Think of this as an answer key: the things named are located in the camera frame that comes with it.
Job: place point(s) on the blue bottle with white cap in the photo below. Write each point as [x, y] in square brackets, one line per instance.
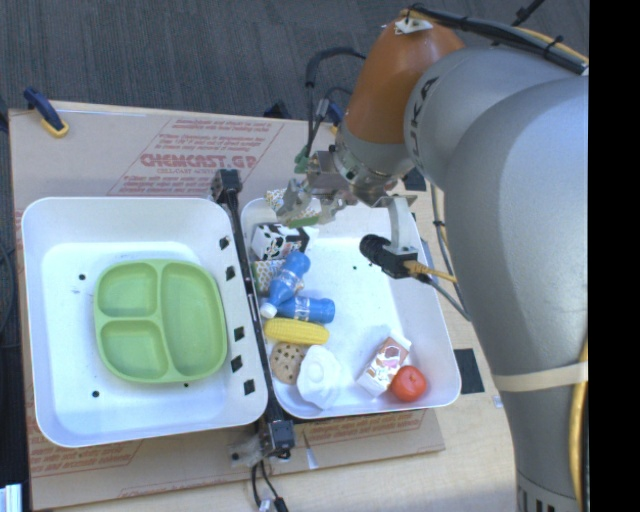
[290, 275]

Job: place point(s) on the white and green small carton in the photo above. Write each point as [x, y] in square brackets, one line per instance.
[310, 212]

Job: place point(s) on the brown cardboard board red print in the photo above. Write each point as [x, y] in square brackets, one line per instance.
[100, 150]

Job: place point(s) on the black and white cow carton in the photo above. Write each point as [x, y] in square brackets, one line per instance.
[272, 242]

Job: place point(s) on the yellow corn cob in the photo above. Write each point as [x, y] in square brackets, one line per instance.
[295, 331]

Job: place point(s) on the green and orange packet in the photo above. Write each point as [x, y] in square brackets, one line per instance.
[262, 275]

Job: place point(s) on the black cylinder on white bracket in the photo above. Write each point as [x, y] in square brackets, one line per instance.
[385, 252]

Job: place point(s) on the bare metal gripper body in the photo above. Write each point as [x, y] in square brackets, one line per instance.
[332, 175]

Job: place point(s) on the brown chocolate chip biscuit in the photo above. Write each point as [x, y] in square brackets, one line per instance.
[286, 361]

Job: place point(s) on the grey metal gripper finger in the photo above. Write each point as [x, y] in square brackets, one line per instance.
[290, 200]
[334, 207]

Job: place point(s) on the green divided plate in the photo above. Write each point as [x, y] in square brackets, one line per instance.
[190, 320]

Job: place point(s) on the white fried egg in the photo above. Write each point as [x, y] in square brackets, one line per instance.
[317, 375]

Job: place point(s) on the red tomato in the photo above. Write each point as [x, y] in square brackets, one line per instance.
[408, 384]

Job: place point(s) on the white and pink carton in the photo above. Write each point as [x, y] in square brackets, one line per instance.
[382, 367]

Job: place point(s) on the blue bottle with silver label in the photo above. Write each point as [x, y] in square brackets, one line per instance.
[312, 309]

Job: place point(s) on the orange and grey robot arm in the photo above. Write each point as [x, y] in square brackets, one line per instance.
[505, 190]

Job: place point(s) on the white plastic tray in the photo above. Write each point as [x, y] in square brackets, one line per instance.
[65, 350]
[360, 310]

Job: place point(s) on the thin black and white rod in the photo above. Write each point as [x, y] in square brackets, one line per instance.
[250, 300]

